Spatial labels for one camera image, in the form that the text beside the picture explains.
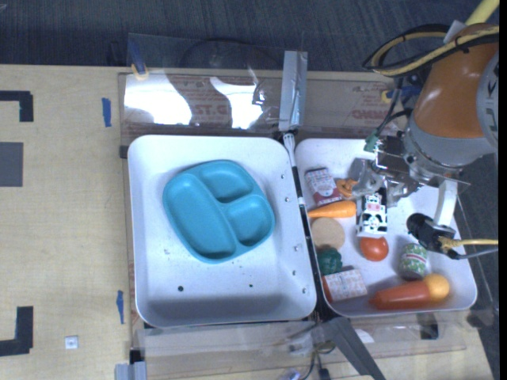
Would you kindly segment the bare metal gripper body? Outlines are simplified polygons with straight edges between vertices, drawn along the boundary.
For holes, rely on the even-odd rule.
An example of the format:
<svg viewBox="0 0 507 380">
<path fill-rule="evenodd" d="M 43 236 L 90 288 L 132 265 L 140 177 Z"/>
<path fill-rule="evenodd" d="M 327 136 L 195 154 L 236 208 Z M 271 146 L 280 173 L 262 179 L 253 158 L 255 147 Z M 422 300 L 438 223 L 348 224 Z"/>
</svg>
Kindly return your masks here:
<svg viewBox="0 0 507 380">
<path fill-rule="evenodd" d="M 409 135 L 387 136 L 377 144 L 373 169 L 397 182 L 437 188 L 445 181 L 469 185 L 463 168 L 445 165 L 428 157 Z"/>
</svg>

